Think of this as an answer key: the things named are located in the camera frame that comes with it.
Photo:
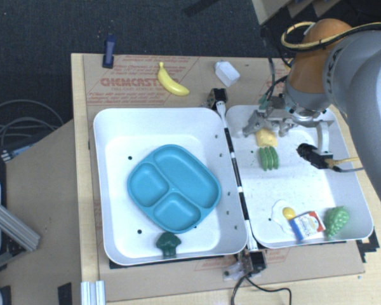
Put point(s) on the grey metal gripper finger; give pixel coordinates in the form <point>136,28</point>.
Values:
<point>285,128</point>
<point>254,124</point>

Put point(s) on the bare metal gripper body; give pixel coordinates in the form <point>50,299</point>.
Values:
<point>281,111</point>

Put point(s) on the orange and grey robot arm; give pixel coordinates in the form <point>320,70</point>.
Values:
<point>362,84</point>

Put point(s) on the yellow cheese wedge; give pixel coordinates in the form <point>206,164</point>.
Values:
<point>266,138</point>

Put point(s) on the thin black and white rod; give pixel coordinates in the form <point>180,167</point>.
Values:
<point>236,167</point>

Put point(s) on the small white carton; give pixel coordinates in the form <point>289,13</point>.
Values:
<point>228,73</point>

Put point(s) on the white plastic tray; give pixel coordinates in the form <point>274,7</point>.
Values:
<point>120,157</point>
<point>304,183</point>

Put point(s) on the white fried egg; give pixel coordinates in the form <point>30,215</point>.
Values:
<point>281,216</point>

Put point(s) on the yellow banana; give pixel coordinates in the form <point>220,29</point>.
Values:
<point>169,83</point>

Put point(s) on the white blue red carton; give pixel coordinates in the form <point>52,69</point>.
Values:
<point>306,225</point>

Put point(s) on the blue divided plate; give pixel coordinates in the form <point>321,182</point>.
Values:
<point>174,186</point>

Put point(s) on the green grapes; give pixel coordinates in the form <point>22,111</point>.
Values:
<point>336,221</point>

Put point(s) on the dark green broccoli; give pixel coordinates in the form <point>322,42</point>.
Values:
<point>168,245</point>

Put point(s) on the brown cardboard board red print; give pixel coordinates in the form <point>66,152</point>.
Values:
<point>146,281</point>

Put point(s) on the black cylinder on white bracket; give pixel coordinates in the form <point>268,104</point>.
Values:
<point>314,157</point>

